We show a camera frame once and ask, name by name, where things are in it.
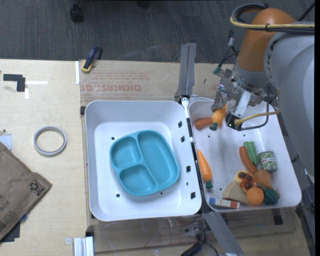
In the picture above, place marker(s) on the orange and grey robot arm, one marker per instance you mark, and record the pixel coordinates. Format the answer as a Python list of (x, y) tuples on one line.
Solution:
[(290, 75)]

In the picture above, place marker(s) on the blue divided plate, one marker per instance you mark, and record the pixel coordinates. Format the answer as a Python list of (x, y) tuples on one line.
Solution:
[(145, 162)]

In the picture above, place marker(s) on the brown paper envelope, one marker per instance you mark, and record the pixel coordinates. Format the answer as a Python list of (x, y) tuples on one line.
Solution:
[(17, 185)]

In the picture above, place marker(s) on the short orange sausage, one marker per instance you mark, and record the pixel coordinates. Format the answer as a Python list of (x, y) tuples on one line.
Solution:
[(202, 123)]

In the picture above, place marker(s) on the grey tape roll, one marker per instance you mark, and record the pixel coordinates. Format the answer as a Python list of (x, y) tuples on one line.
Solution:
[(37, 147)]

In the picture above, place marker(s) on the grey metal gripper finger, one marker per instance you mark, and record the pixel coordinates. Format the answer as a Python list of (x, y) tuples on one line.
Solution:
[(217, 102), (230, 105)]

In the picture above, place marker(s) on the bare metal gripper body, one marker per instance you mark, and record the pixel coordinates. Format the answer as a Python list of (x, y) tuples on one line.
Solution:
[(231, 86)]

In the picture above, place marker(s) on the brown chicken drumstick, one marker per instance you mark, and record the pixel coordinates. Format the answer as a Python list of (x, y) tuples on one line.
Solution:
[(263, 178)]

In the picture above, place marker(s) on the brown cardboard board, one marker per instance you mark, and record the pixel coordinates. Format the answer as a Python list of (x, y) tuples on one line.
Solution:
[(125, 80)]

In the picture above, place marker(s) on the green broccoli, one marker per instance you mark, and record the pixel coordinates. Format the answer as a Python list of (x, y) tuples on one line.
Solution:
[(270, 197)]

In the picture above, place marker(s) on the short orange carrot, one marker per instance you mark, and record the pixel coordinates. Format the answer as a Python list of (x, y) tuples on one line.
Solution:
[(218, 117)]

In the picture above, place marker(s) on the small white and orange carton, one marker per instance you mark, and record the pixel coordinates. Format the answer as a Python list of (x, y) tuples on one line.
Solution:
[(224, 203)]

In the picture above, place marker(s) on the black chair castor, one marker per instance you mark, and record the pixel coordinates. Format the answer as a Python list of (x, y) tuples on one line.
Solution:
[(76, 13)]

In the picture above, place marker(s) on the green bean pod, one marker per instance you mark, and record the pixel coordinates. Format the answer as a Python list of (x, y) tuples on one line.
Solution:
[(251, 151)]

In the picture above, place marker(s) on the long orange carrot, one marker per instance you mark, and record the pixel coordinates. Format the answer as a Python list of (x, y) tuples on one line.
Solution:
[(204, 167)]

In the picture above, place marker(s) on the long red sausage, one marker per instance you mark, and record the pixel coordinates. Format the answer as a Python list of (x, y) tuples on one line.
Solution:
[(246, 160)]

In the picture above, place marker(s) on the beige bread slice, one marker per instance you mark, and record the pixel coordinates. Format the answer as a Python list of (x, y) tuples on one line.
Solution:
[(233, 193)]

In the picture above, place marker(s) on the yellow pizza slice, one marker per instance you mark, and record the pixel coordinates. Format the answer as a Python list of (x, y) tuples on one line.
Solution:
[(243, 178)]

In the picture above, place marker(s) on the white plastic tray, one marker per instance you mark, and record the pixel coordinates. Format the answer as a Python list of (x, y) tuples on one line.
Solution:
[(105, 205), (225, 150)]

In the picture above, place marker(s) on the green and white can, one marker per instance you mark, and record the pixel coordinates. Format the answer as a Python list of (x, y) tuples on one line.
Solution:
[(268, 162)]

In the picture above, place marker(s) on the orange ball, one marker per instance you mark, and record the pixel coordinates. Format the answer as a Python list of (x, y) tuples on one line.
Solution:
[(255, 196)]

